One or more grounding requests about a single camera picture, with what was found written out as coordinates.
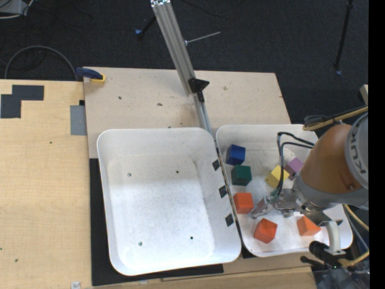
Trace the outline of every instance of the aluminum extrusion bar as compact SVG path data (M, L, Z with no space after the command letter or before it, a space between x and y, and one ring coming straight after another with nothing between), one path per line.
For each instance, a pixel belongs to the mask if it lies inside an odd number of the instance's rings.
M200 124L202 128L211 134L211 126L205 103L199 101L197 94L192 93L189 86L189 79L196 78L196 76L171 2L170 0L151 0L151 7L166 41L167 48L170 51L171 58L173 59L180 80L182 81L186 95L189 96L190 94L193 94Z

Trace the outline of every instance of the black bracket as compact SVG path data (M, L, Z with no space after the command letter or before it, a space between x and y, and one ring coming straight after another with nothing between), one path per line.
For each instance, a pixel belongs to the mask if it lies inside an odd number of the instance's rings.
M190 78L188 80L188 84L190 86L191 92L196 93L198 95L198 100L200 102L204 102L205 98L203 97L203 89L206 88L209 85L209 81L197 79L197 78Z

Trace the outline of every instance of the empty white tray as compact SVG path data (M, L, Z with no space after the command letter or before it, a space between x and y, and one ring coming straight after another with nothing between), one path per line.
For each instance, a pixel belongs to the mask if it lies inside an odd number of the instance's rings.
M124 275L231 262L241 239L213 137L110 129L97 141L109 256Z
M252 180L247 186L233 185L231 170L233 166L224 164L227 180L229 182L232 196L239 192L251 193L254 205L269 196L273 190L265 178L279 164L279 152L277 146L277 133L290 132L296 137L307 141L316 142L317 136L314 132L303 131L303 125L281 124L281 125L225 125L217 131L217 143L220 148L223 162L226 160L226 151L230 145L238 145L246 148L245 161L242 165L251 167ZM296 142L288 135L281 137L281 144L285 141ZM298 146L287 145L284 148L285 164L298 157L302 162L306 160L310 150ZM286 179L283 188L292 188L293 181ZM342 205L324 211L331 219L341 219L339 225L340 245L342 249L348 248L353 242L353 233ZM299 212L285 218L281 212L272 209L267 215L253 219L248 214L237 214L239 227L241 229L242 242L250 253L259 257L277 256L286 253L307 252L312 241L320 241L329 245L329 236L326 227L314 236L302 237L298 233L297 220L302 217ZM270 243L266 244L253 237L257 223L266 218L278 224L276 236Z

